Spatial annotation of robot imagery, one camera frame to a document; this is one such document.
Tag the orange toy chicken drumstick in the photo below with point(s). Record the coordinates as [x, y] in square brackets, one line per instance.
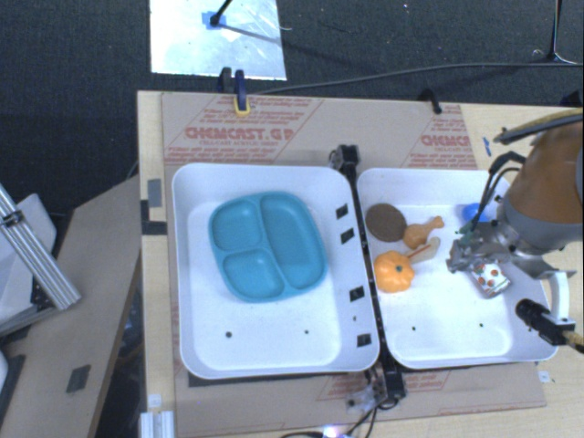
[417, 234]

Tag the thin black rod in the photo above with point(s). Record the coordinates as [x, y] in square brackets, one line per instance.
[370, 272]

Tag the white plastic tray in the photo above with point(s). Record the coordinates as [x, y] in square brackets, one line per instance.
[447, 326]
[274, 331]

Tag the orange toy pumpkin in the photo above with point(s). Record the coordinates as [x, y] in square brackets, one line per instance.
[392, 274]

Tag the blue divided plate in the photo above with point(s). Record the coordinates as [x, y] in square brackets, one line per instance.
[269, 244]

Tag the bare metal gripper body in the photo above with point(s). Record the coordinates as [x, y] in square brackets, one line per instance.
[520, 256]

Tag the brown cardboard board red print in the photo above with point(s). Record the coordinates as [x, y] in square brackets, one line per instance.
[283, 130]

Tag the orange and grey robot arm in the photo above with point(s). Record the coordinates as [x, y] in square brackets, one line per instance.
[549, 185]

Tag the black cylinder on white bracket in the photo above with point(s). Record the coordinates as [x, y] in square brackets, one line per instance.
[540, 320]

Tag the brown round biscuit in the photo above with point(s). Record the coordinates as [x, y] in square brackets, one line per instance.
[385, 222]

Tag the blue ball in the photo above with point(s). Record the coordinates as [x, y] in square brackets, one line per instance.
[470, 211]

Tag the beige slice with red stripe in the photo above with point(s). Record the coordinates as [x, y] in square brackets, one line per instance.
[429, 249]

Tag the white carton with red dots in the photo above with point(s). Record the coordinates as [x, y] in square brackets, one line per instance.
[492, 283]

